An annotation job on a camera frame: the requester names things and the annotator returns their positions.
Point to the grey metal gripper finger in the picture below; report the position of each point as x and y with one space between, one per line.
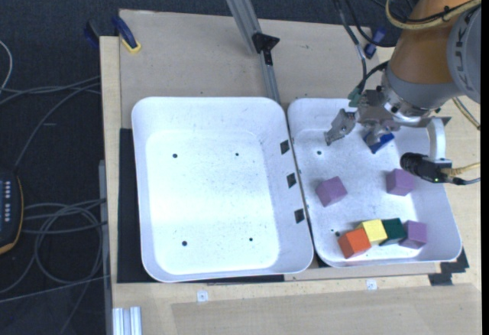
341 126
378 135

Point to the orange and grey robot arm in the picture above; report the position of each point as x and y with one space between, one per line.
424 54

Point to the orange cube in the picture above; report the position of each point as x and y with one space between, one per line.
354 243

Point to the white plastic tray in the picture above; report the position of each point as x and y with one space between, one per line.
366 188
214 196

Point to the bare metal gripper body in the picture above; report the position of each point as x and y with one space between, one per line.
376 111

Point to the yellow cube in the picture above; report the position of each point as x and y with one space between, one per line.
374 231

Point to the blue cube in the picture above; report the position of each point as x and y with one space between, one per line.
386 140

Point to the black cylinder on white bracket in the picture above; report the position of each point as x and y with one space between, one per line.
424 167

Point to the green cube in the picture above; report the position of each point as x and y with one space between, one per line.
395 231

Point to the brown cardboard board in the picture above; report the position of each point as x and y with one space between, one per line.
191 62

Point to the purple cube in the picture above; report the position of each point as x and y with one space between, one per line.
331 192
399 182
415 234

